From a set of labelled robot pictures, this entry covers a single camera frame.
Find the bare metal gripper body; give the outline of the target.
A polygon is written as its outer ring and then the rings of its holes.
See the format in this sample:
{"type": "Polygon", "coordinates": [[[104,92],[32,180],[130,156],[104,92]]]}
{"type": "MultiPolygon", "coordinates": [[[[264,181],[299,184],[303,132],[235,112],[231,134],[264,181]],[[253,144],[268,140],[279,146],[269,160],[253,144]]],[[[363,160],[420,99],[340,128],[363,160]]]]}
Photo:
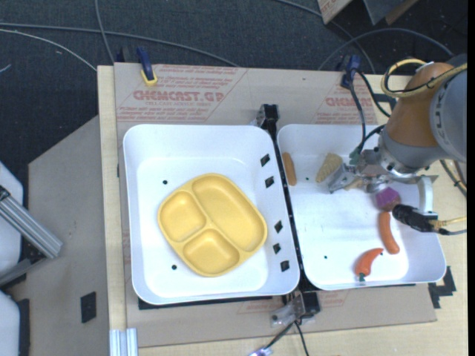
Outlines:
{"type": "Polygon", "coordinates": [[[416,169],[398,161],[386,148],[353,152],[351,165],[367,192],[376,192],[393,182],[416,184],[421,178],[416,169]]]}

